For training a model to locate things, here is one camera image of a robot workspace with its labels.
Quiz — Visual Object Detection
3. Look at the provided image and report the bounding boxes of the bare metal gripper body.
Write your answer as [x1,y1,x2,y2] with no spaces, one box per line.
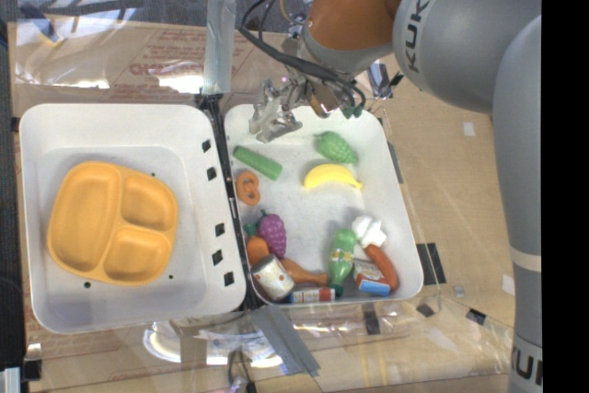
[281,55,365,120]

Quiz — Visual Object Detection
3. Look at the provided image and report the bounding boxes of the green cylinder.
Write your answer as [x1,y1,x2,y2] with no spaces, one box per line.
[233,145,283,181]

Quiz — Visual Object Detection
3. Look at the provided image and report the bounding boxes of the green grapes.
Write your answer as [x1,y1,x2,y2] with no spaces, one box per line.
[314,131,359,166]

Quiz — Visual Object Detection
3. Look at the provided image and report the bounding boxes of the orange pretzel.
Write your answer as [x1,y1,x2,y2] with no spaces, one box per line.
[235,170,261,206]

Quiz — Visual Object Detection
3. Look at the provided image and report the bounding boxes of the yellow banana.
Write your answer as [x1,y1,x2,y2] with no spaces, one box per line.
[303,163,364,191]

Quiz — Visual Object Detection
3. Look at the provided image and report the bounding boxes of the white plastic tray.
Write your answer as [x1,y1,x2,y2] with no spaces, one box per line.
[18,102,248,334]
[224,103,424,306]

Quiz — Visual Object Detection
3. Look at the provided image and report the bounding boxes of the purple grapes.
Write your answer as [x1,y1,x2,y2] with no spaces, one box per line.
[256,210,288,259]

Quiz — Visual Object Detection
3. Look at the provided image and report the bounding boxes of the orange carrot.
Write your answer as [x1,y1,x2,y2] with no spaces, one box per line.
[243,223,271,266]

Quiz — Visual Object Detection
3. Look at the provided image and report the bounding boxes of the white whipped cream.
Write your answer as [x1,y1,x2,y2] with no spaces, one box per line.
[352,215,387,249]

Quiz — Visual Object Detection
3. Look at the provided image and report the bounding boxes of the green bottle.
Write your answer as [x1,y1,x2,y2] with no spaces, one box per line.
[327,228,359,296]

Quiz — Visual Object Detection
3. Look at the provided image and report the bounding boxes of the brown chicken drumstick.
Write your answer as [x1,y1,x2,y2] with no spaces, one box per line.
[280,257,330,286]

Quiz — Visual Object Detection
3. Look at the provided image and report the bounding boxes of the brown cardboard board red print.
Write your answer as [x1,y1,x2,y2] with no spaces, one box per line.
[8,13,516,393]

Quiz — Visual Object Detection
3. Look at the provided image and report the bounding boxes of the white can with orange dots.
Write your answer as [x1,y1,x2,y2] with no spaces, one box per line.
[251,253,295,303]

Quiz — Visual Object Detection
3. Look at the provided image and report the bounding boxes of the small red white blue bottle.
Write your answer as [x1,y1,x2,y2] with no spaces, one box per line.
[289,286,337,305]

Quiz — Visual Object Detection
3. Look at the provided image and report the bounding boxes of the red sausage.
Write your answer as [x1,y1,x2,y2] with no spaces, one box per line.
[364,243,399,291]

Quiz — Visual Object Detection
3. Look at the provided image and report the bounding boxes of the red white blue carton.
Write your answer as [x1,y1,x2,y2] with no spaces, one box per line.
[352,258,392,297]

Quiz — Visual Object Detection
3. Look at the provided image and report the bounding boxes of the orange divided plate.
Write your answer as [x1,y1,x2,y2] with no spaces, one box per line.
[46,160,179,287]

